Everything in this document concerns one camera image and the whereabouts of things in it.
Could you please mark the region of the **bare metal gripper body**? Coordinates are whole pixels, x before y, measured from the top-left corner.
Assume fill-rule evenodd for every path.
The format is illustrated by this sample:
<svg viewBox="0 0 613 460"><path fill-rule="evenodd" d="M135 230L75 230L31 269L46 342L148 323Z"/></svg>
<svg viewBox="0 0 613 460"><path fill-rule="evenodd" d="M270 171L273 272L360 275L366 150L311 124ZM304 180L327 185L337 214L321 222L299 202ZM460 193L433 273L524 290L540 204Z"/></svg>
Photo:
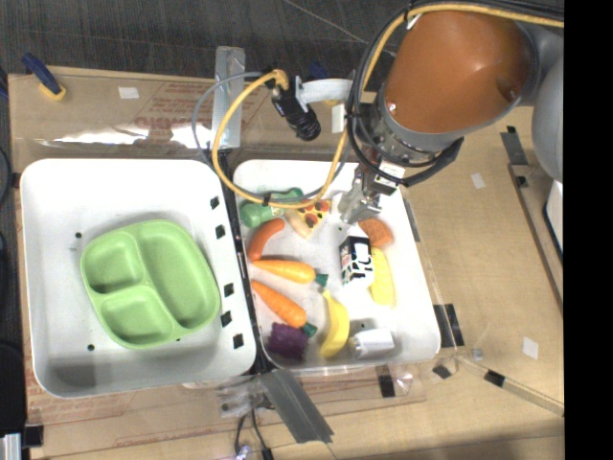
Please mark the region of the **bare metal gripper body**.
<svg viewBox="0 0 613 460"><path fill-rule="evenodd" d="M361 105L354 116L356 176L365 196L389 195L416 185L440 170L438 151L420 151L400 140L374 105Z"/></svg>

